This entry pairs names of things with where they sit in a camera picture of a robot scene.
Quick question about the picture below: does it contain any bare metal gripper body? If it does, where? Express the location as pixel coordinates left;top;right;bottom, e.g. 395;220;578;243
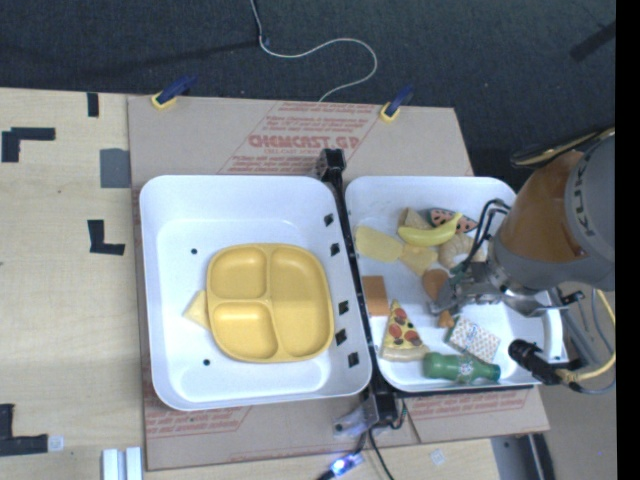
460;260;547;318

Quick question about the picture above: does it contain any orange bread roll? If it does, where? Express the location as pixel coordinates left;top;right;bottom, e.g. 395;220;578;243
420;267;452;302

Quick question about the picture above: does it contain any beige croissant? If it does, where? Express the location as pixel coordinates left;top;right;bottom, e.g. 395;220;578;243
438;232;487;270

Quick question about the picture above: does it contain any pale yellow square cracker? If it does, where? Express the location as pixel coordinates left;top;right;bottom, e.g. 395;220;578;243
399;243;440;277

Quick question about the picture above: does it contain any white patterned packet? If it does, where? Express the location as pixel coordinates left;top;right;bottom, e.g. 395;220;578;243
443;315;503;365

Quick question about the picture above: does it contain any pizza slice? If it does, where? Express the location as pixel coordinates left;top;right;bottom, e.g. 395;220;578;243
380;298;431;363

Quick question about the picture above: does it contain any yellow banana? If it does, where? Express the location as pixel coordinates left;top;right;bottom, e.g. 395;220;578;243
396;211;464;248

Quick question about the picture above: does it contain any green bottle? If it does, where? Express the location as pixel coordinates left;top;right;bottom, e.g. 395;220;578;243
421;351;503;386

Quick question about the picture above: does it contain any orange cheese slice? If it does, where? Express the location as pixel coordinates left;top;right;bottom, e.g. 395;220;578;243
361;274;391;318

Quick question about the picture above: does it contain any red watermelon slice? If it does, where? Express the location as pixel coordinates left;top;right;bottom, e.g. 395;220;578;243
424;207;480;235

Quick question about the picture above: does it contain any tan tortilla chip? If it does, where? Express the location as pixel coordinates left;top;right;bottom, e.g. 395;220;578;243
399;207;432;231

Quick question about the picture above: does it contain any pale yellow flat chip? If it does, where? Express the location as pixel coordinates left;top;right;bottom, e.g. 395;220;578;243
354;224;404;262

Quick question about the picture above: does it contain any thin black rod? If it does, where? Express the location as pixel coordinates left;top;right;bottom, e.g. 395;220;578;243
327;166;399;422

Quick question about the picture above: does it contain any white plastic tray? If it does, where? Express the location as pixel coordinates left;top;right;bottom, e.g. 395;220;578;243
138;173;374;413
344;174;570;395

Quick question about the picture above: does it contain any yellow divided plate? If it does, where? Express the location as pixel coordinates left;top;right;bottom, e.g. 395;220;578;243
205;242;336;365

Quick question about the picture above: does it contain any brown cardboard board, red print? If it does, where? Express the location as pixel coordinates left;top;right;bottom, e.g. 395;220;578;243
126;94;552;472

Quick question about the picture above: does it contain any black cylinder on white bracket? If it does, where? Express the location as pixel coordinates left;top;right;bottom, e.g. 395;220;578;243
507;304;570;387

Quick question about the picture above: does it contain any black block with thin wires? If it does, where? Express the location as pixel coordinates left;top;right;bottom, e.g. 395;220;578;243
317;147;348;184
370;386;403;428

